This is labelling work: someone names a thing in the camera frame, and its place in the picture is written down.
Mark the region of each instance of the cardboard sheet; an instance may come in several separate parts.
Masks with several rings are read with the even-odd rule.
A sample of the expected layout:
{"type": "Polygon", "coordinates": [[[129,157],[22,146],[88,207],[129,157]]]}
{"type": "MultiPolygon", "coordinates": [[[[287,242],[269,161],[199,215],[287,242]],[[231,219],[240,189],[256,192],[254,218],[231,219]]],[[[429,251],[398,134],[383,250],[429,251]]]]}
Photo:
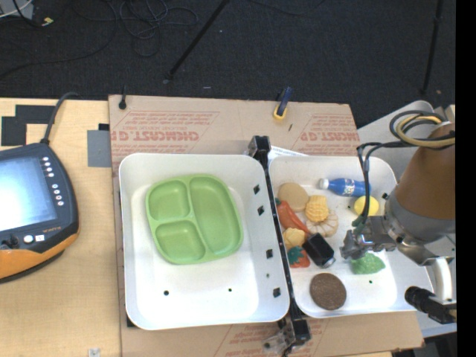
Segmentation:
{"type": "MultiPolygon", "coordinates": [[[[124,307],[122,230],[118,167],[135,152],[242,154],[255,135],[271,145],[307,155],[356,155],[360,144],[350,107],[335,103],[289,102],[287,116],[276,120],[276,102],[181,97],[109,97],[115,227],[118,257],[120,329],[123,355],[261,356],[262,342],[276,324],[234,324],[165,331],[128,327],[124,307]]],[[[312,339],[292,355],[347,356],[422,346],[414,312],[309,319],[312,339]]]]}

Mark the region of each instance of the bottle cap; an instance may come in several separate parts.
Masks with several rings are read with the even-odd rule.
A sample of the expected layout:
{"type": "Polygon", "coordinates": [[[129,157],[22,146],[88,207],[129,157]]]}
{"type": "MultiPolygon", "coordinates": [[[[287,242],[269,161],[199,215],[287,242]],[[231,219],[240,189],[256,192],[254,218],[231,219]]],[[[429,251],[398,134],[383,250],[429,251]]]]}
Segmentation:
{"type": "Polygon", "coordinates": [[[328,187],[329,187],[329,179],[321,178],[321,180],[319,180],[319,188],[327,189],[328,187]]]}

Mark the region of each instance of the brown patty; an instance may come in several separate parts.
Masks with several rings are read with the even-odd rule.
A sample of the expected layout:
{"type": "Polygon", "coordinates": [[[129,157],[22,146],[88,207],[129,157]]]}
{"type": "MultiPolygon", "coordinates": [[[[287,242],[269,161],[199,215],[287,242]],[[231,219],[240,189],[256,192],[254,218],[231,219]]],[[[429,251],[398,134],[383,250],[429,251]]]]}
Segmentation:
{"type": "Polygon", "coordinates": [[[341,308],[347,299],[347,290],[342,281],[329,272],[315,275],[311,280],[311,298],[321,308],[341,308]]]}

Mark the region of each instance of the white tray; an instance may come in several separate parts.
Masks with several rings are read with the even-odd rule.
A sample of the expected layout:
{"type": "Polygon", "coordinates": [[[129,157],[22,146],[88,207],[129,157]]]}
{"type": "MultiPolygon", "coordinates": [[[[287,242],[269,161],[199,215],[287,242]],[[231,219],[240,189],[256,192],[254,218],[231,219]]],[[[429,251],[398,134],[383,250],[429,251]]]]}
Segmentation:
{"type": "Polygon", "coordinates": [[[286,315],[289,292],[266,177],[258,161],[245,155],[135,153],[120,164],[119,181],[126,312],[135,325],[170,329],[278,321],[286,315]],[[145,196],[158,181],[194,173],[209,173],[227,184],[244,239],[228,257],[175,265],[155,247],[145,196]],[[264,211],[259,215],[260,207],[264,211]]]}
{"type": "MultiPolygon", "coordinates": [[[[371,195],[379,200],[379,213],[383,214],[385,201],[383,193],[395,188],[396,179],[390,166],[379,158],[370,158],[371,195]]],[[[309,195],[327,197],[329,209],[335,210],[339,218],[337,233],[326,238],[334,250],[335,262],[329,268],[321,268],[311,261],[308,268],[291,268],[291,279],[296,303],[300,309],[313,318],[327,318],[342,315],[357,315],[372,312],[395,311],[397,285],[386,251],[376,255],[385,263],[385,268],[375,274],[354,274],[350,260],[341,257],[339,247],[343,245],[347,230],[352,229],[352,221],[357,218],[353,210],[356,197],[338,196],[331,190],[318,189],[319,179],[329,180],[339,177],[363,181],[364,177],[357,157],[352,156],[277,156],[269,165],[269,175],[275,196],[279,186],[285,182],[296,182],[309,195]],[[345,304],[337,310],[322,309],[311,298],[311,279],[318,273],[330,272],[341,279],[347,290],[345,304]]],[[[305,222],[304,213],[298,216],[305,222]]],[[[400,306],[397,309],[408,310],[400,306]]]]}

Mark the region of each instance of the toy food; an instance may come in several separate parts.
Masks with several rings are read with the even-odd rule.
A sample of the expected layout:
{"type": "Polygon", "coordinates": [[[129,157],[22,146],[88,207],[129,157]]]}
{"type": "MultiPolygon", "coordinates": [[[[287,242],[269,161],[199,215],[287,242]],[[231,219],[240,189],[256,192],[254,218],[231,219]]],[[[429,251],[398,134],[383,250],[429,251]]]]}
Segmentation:
{"type": "Polygon", "coordinates": [[[322,222],[329,216],[326,196],[310,196],[304,211],[307,219],[313,222],[322,222]]]}
{"type": "Polygon", "coordinates": [[[311,234],[319,233],[323,237],[331,237],[337,232],[339,218],[334,210],[329,210],[329,216],[322,222],[306,221],[306,226],[311,234]]]}
{"type": "Polygon", "coordinates": [[[291,209],[287,201],[274,199],[276,201],[277,218],[283,228],[297,228],[301,229],[307,234],[310,234],[307,226],[299,219],[296,213],[291,209]]]}
{"type": "Polygon", "coordinates": [[[277,197],[280,201],[288,202],[291,209],[297,213],[303,211],[309,201],[309,195],[305,189],[295,182],[281,184],[277,197]]]}
{"type": "Polygon", "coordinates": [[[354,274],[375,274],[385,268],[385,263],[375,254],[366,253],[362,258],[350,261],[354,274]]]}
{"type": "Polygon", "coordinates": [[[288,250],[289,267],[309,267],[311,260],[307,256],[306,250],[300,246],[295,246],[288,250]]]}
{"type": "MultiPolygon", "coordinates": [[[[369,196],[369,216],[375,216],[379,212],[379,202],[372,196],[369,196]]],[[[354,202],[354,210],[358,215],[362,214],[365,206],[365,196],[358,197],[354,202]]]]}
{"type": "Polygon", "coordinates": [[[323,272],[311,280],[311,298],[321,308],[332,311],[341,308],[347,299],[347,290],[334,274],[323,272]]]}
{"type": "Polygon", "coordinates": [[[302,246],[306,241],[306,233],[300,229],[287,228],[283,233],[286,250],[295,246],[302,246]]]}

